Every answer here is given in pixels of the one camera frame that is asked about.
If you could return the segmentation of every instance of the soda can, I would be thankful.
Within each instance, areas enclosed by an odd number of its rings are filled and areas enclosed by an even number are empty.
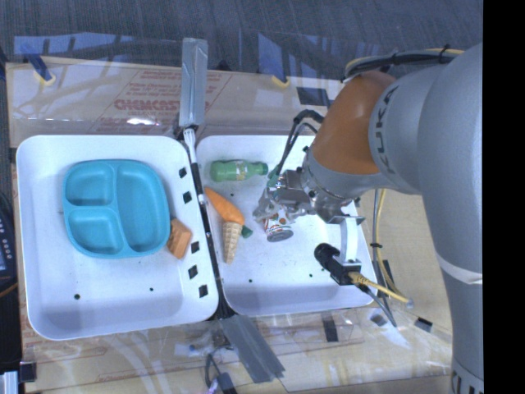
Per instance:
[[[264,231],[268,242],[287,240],[294,235],[290,221],[282,209],[264,220]]]

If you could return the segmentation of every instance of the clear plastic sheet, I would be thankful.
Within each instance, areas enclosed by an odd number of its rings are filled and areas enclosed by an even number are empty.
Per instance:
[[[170,101],[180,97],[179,43],[137,43],[129,37],[97,34],[74,38],[79,47],[70,52],[71,37],[50,38],[50,51],[43,56],[57,77],[50,86],[35,79],[29,64],[16,62],[22,61],[22,54],[16,53],[19,60],[8,64],[11,147],[35,134],[172,135],[178,108]],[[46,37],[21,39],[37,48]],[[325,41],[322,37],[244,34],[243,44],[258,48],[256,68],[253,73],[208,72],[206,123],[199,138],[285,135],[301,109],[324,114],[341,83],[333,71],[318,68],[322,61],[302,62],[290,48],[326,45],[341,60],[341,68],[353,57],[380,52],[373,44]],[[108,48],[116,48],[110,57]],[[214,57],[211,54],[210,67],[219,61]],[[271,63],[279,57],[277,64]],[[288,58],[284,70],[283,57]],[[240,57],[231,64],[234,70],[242,70],[247,63]],[[286,86],[273,80],[282,72],[288,79]],[[161,106],[169,109],[152,109]],[[15,189],[16,169],[11,170]],[[370,195],[364,195],[359,212],[369,221],[371,207]],[[19,254],[23,360],[37,364],[37,378],[26,383],[25,389],[56,394],[205,393],[206,373],[215,372],[207,366],[210,355],[242,392],[302,392],[446,375],[451,361],[450,316],[422,202],[418,197],[393,195],[387,198],[383,217],[382,241],[390,267],[399,287],[414,298],[414,309],[392,301],[397,328],[374,304],[253,318],[285,367],[282,378],[260,386],[253,384],[235,349],[227,345],[217,321],[70,341],[44,339],[27,318],[24,259]],[[369,241],[371,225],[365,221],[362,226]],[[20,234],[17,238],[17,252],[22,253]],[[419,317],[432,322],[430,330],[416,325]]]

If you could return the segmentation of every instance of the plastic bottle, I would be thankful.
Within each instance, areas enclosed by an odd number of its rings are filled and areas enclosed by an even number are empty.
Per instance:
[[[243,159],[215,161],[210,175],[215,182],[243,181],[251,176],[268,174],[268,165],[263,162],[248,162]]]

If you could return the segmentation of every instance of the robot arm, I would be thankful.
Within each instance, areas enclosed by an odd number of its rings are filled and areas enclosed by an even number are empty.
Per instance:
[[[366,71],[343,88],[297,171],[266,189],[296,218],[341,223],[367,190],[422,196],[453,324],[450,392],[484,392],[482,318],[482,44],[395,80]]]

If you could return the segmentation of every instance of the table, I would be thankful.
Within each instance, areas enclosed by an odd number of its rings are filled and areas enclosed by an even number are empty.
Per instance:
[[[180,48],[179,43],[164,44],[172,54]],[[147,43],[141,47],[149,48]],[[121,63],[115,58],[110,62],[78,57],[43,60],[62,80],[57,82],[60,89],[37,84],[32,93],[27,86],[34,74],[31,68],[17,63],[7,68],[12,148],[30,135],[43,133],[171,135],[173,111],[151,112],[153,125],[144,121],[137,109],[140,103],[133,101],[176,99],[180,94],[176,61],[164,66]],[[287,80],[283,84],[268,73],[210,69],[206,124],[198,138],[286,135],[299,110],[326,113],[342,86],[338,80],[319,77],[287,76]],[[73,106],[75,113],[68,109]],[[130,112],[138,121],[128,122]],[[14,164],[12,177],[16,189]],[[16,191],[14,200],[18,220]],[[358,212],[370,219],[372,208],[373,194],[366,193]],[[399,288],[413,298],[413,309],[392,305],[397,328],[372,319],[381,312],[374,304],[256,317],[253,321],[285,372],[271,382],[253,383],[236,353],[220,349],[213,357],[238,392],[422,392],[422,387],[425,392],[445,392],[451,360],[450,313],[421,198],[389,191],[382,217],[385,257]],[[371,220],[362,225],[367,241],[371,225]],[[16,236],[21,253],[19,231]],[[207,355],[224,341],[217,321],[49,341],[27,319],[23,262],[23,255],[18,255],[23,359],[37,366],[37,378],[25,384],[27,392],[206,392]],[[421,323],[431,323],[431,328]]]

